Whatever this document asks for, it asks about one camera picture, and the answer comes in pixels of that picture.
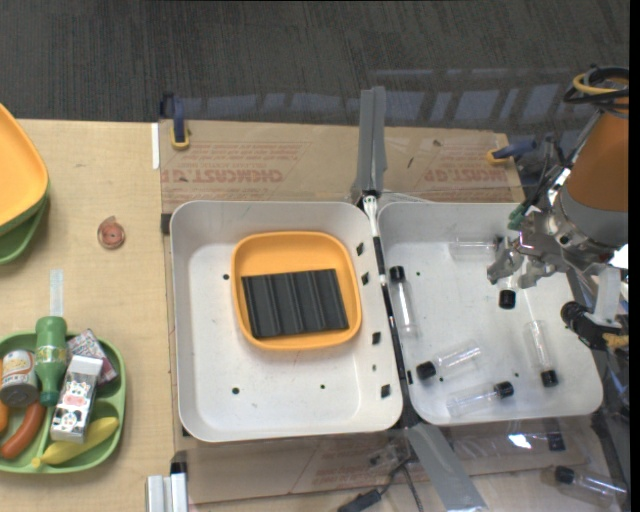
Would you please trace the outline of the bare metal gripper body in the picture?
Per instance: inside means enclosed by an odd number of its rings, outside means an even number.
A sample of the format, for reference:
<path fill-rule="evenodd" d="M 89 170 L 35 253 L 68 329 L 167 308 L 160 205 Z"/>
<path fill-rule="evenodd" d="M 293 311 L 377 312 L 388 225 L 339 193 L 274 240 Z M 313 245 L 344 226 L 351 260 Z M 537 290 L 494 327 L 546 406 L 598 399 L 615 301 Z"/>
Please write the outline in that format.
<path fill-rule="evenodd" d="M 519 231 L 522 252 L 557 270 L 596 272 L 614 255 L 614 247 L 589 237 L 562 212 L 533 211 L 521 222 Z"/>

